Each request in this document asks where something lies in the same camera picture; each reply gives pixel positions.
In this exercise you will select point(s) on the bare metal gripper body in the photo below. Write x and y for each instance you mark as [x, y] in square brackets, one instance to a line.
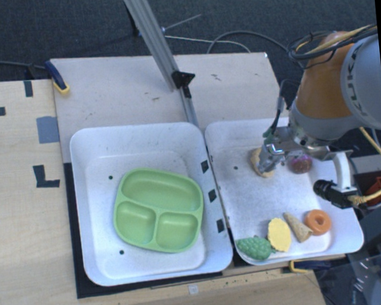
[288, 138]

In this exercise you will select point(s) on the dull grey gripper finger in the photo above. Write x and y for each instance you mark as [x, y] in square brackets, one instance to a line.
[276, 150]
[263, 162]

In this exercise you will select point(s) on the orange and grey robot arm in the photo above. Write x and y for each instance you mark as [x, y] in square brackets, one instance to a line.
[326, 93]

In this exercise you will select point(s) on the tan biscuit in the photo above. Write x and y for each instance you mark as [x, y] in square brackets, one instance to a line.
[254, 160]

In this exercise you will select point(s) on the pink sprinkled doughnut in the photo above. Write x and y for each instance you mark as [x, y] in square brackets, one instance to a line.
[300, 164]

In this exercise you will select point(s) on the white plastic tray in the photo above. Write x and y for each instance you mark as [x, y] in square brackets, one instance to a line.
[259, 198]
[95, 209]

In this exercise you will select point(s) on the tan ice cream cone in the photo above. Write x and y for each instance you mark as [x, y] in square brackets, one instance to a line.
[298, 228]

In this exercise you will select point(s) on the yellow pineapple slice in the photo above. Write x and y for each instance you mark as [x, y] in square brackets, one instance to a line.
[279, 235]

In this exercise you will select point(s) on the orange doughnut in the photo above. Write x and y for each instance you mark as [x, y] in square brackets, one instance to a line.
[312, 228]

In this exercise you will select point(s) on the green grapes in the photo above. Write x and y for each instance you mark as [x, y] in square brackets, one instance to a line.
[254, 248]

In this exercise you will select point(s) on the green divided plate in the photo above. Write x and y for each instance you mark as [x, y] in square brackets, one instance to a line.
[155, 199]

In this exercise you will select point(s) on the black cylinder on white bracket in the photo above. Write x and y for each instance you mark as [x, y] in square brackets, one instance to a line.
[331, 192]

